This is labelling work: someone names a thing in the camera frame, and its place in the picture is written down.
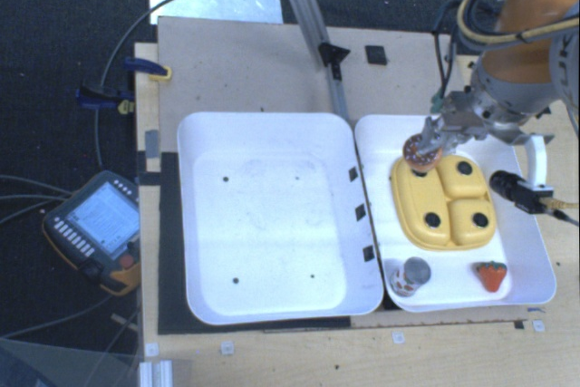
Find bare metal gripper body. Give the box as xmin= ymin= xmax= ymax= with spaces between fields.
xmin=437 ymin=90 xmax=523 ymax=145

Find brown sprinkled doughnut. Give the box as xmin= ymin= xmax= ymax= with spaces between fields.
xmin=402 ymin=133 xmax=443 ymax=173

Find yellow divided plate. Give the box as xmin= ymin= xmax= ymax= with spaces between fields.
xmin=390 ymin=153 xmax=498 ymax=253

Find black block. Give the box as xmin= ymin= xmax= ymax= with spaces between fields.
xmin=364 ymin=44 xmax=390 ymax=67

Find red toy strawberry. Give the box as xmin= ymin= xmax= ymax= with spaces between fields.
xmin=475 ymin=260 xmax=509 ymax=294

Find small can with red print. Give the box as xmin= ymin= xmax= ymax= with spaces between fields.
xmin=389 ymin=256 xmax=432 ymax=298

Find white plastic tray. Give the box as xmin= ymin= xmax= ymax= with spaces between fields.
xmin=176 ymin=111 xmax=386 ymax=326
xmin=353 ymin=113 xmax=558 ymax=314

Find flat brown cardboard board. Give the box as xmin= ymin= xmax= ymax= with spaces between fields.
xmin=156 ymin=15 xmax=530 ymax=335

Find black cylinder on white bracket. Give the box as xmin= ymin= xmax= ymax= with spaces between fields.
xmin=488 ymin=134 xmax=556 ymax=215

